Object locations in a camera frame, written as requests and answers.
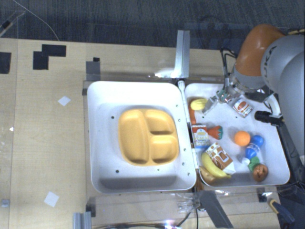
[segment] yellow banana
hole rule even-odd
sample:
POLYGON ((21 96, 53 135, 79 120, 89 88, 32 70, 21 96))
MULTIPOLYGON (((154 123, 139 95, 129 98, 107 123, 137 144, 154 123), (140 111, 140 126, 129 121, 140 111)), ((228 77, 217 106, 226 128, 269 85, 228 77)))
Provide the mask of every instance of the yellow banana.
POLYGON ((206 170, 208 172, 210 172, 210 174, 212 176, 214 176, 218 179, 231 178, 230 175, 227 175, 224 171, 222 171, 220 168, 218 168, 217 165, 214 164, 214 162, 212 161, 212 159, 210 158, 210 156, 207 153, 203 153, 201 155, 201 161, 202 161, 204 168, 206 168, 206 170))

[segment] gray carpet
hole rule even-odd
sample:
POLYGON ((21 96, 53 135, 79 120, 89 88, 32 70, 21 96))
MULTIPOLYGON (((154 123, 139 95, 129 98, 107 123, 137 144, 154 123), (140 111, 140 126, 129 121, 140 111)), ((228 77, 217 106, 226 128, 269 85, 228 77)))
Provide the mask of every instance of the gray carpet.
MULTIPOLYGON (((269 23, 304 27, 305 0, 16 0, 43 20, 61 41, 174 47, 177 30, 191 31, 192 48, 238 50, 249 30, 269 23)), ((24 10, 0 0, 0 22, 24 10)), ((5 37, 56 40, 26 12, 5 37)))

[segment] yellow divided plate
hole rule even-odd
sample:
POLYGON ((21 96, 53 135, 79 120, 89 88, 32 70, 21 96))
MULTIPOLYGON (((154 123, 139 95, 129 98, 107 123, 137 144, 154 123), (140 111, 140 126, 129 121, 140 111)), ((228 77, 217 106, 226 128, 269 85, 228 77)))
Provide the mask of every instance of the yellow divided plate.
POLYGON ((179 142, 173 119, 156 109, 132 109, 119 119, 119 143, 124 159, 135 166, 174 161, 179 142))

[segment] blue bottle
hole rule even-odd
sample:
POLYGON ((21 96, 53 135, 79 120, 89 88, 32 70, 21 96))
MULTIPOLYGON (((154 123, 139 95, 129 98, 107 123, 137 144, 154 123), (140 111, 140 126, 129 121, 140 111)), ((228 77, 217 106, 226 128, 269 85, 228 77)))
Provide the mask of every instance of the blue bottle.
POLYGON ((250 140, 250 144, 245 150, 245 157, 243 158, 242 163, 249 165, 250 159, 257 155, 263 143, 264 139, 260 135, 254 135, 250 140))

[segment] white bottle cap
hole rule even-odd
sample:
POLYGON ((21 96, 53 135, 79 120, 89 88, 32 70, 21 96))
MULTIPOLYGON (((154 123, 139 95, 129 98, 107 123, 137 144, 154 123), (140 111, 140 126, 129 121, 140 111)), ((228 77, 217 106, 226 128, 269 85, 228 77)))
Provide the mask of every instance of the white bottle cap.
POLYGON ((242 163, 246 166, 248 166, 250 164, 250 160, 248 158, 243 158, 242 159, 242 163))

